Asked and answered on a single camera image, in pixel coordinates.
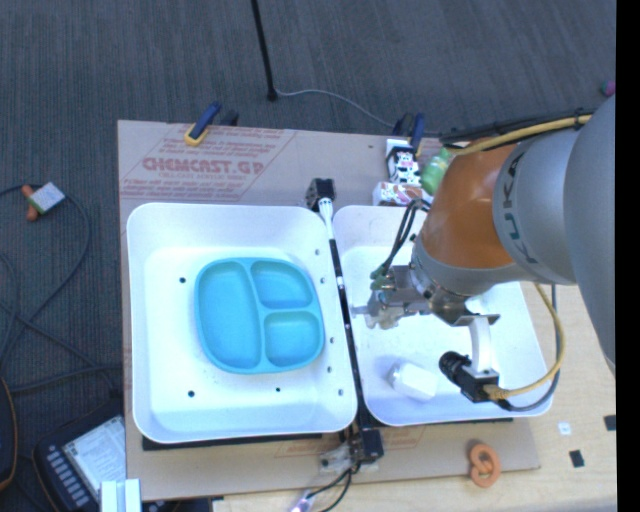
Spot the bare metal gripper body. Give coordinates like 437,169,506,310
368,264,475,327

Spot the thin black and white rod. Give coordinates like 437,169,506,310
318,197,369,432

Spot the white plastic bottle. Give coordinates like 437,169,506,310
387,360,440,403

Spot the brown and white carton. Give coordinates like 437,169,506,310
371,180,432,208

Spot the white plastic tray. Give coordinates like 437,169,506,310
331,203,556,428
125,201,359,445

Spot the green plastic bottle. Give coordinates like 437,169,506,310
420,146,455,194

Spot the cow print white carton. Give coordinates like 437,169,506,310
384,138,422,184

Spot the blue divided plate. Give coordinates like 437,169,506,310
193,256,328,376

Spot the orange pretzel biscuit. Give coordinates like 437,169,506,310
466,441,502,488

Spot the brown cardboard board red print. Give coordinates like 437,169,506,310
116,119,542,502

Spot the orange toy sausage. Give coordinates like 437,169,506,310
20,184,40,223

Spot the black cylinder on white bracket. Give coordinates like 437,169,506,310
438,313,502,404

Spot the black block with thin wires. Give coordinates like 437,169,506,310
305,177,336,210
348,427,386,462

